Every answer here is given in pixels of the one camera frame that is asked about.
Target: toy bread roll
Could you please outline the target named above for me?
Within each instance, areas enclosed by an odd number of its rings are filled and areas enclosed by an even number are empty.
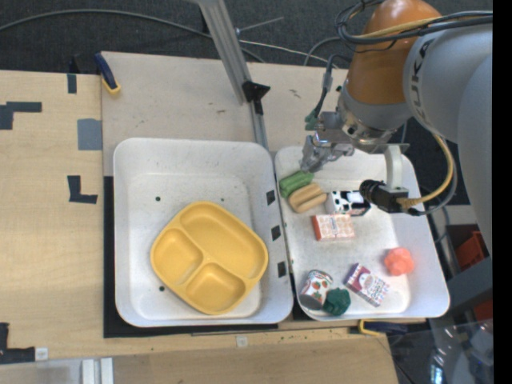
[[[301,214],[327,200],[327,194],[317,183],[310,183],[295,190],[288,198],[291,208]]]

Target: gray carpet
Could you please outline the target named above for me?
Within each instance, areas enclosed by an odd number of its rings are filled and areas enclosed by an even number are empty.
[[[241,38],[307,52],[324,38],[335,36],[334,17],[358,0],[225,0]],[[492,10],[493,0],[425,0],[442,14],[463,10]],[[109,9],[139,13],[202,29],[199,8],[179,0],[0,0],[0,69],[68,72],[71,58],[80,72],[95,73],[93,56],[101,50],[217,58],[211,40],[160,23],[112,14],[65,14],[35,19],[2,29],[16,20],[56,10]],[[265,26],[243,30],[268,20],[284,18]],[[362,27],[363,18],[357,21]],[[304,56],[271,48],[243,45],[266,62],[301,65]],[[351,56],[340,42],[321,46],[315,54],[334,52]],[[248,61],[257,61],[247,55]],[[322,66],[311,60],[309,66]],[[338,62],[348,67],[348,63]],[[407,156],[415,166],[420,186],[438,187],[445,176],[442,152],[432,137],[415,121],[407,126]],[[457,148],[451,145],[457,156]],[[466,204],[463,181],[452,199]]]

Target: black mat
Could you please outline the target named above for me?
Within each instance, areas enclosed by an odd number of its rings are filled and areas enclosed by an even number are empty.
[[[125,322],[115,305],[114,269],[114,178],[104,177],[104,295],[103,337],[148,337],[165,334],[213,333],[228,331],[275,330],[277,324],[228,326],[136,327]]]

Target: black tape marking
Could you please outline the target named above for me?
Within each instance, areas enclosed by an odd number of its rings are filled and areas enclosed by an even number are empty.
[[[102,150],[102,122],[93,119],[77,120],[78,150]]]
[[[14,112],[7,106],[0,106],[0,130],[13,129]]]
[[[68,94],[76,94],[77,93],[77,76],[75,74],[67,75],[67,93]]]
[[[286,276],[286,264],[284,262],[278,263],[278,277],[282,278],[283,276]]]
[[[9,323],[0,322],[0,364],[17,364],[35,361],[35,347],[11,349],[7,347]]]
[[[70,186],[70,202],[95,204],[98,200],[97,195],[82,195],[80,193],[82,185],[79,175],[68,175],[67,182]]]
[[[272,228],[272,240],[276,240],[279,236],[281,236],[281,227],[277,225]]]
[[[274,201],[275,201],[275,192],[274,192],[274,190],[269,190],[266,193],[266,204],[270,205]]]
[[[0,130],[12,130],[14,112],[41,112],[40,102],[7,102],[0,106]]]

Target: white tray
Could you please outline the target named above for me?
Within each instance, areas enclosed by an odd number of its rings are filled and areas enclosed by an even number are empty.
[[[267,193],[275,200],[268,203]],[[253,229],[266,244],[269,265],[259,284],[227,314],[203,314],[181,300],[154,273],[153,241],[192,202],[215,202]],[[115,300],[131,325],[271,324],[293,305],[274,168],[252,142],[130,138],[114,152]]]
[[[420,195],[414,169],[403,158],[403,186],[411,197]],[[280,150],[275,158],[278,181],[299,169],[302,148],[292,146]],[[358,190],[365,179],[386,180],[386,161],[382,154],[370,155],[356,150],[351,157],[329,162],[314,176],[314,182],[325,191]],[[335,287],[343,282],[355,263],[361,263],[390,284],[390,292],[380,307],[374,307],[350,292],[352,301],[347,312],[333,316],[322,310],[301,308],[316,320],[361,318],[434,318],[446,312],[450,296],[438,260],[429,224],[425,216],[388,214],[377,207],[361,217],[353,217],[354,239],[319,242],[314,236],[311,216],[325,214],[323,205],[303,214],[296,214],[281,200],[282,218],[293,276],[300,290],[310,270],[324,270],[334,278]],[[408,275],[393,277],[383,263],[386,252],[397,246],[410,250],[415,270]]]

